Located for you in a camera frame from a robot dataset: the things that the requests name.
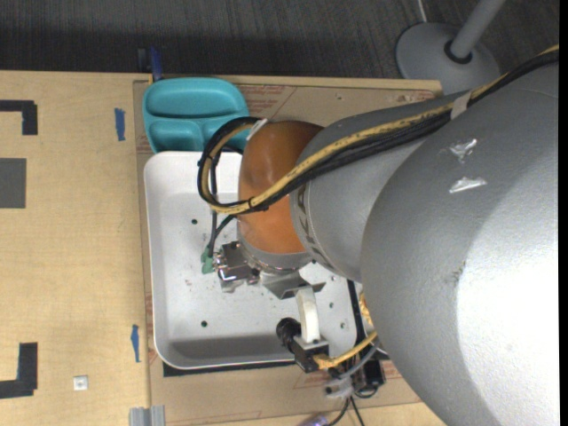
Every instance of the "teal tray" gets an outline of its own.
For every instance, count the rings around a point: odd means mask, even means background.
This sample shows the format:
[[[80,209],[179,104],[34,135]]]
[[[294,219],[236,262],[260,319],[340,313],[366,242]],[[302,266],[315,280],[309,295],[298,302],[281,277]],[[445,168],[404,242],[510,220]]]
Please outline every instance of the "teal tray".
[[[153,83],[144,93],[142,112],[155,153],[201,152],[219,127],[249,115],[239,89],[213,77],[180,77]],[[248,134],[237,134],[228,145],[242,150]]]

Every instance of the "gray square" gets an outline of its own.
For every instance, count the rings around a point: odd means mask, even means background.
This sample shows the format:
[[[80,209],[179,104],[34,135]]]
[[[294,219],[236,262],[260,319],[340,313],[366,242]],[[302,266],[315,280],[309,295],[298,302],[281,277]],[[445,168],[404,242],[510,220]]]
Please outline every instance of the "gray square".
[[[0,209],[26,207],[26,159],[0,158]]]

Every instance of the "black carpet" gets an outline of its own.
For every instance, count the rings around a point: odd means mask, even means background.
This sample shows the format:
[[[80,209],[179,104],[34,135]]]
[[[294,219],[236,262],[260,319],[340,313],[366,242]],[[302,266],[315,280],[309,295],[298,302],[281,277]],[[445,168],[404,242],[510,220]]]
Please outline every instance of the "black carpet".
[[[478,0],[422,0],[461,25]],[[558,43],[560,0],[508,0],[484,34],[503,70]],[[155,46],[181,74],[399,77],[418,0],[0,0],[0,69],[135,72]]]

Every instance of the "blue tape piece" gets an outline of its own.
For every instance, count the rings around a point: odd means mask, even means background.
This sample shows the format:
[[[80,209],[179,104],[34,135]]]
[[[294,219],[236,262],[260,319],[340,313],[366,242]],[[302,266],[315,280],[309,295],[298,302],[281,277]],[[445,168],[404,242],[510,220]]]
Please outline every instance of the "blue tape piece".
[[[118,141],[126,140],[124,137],[125,124],[124,124],[124,111],[118,107],[114,108],[114,126],[116,127],[116,136]]]
[[[130,333],[132,348],[134,349],[134,358],[137,363],[140,362],[140,337],[138,336],[138,325],[132,325],[132,333]]]

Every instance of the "black tape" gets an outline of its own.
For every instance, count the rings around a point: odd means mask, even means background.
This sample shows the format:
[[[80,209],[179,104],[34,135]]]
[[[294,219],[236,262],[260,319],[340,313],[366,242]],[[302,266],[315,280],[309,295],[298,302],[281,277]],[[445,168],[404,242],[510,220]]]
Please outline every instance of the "black tape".
[[[37,390],[37,343],[21,343],[15,380],[0,382],[0,399],[34,396]]]
[[[37,104],[27,99],[0,99],[0,112],[21,112],[21,135],[37,136]]]

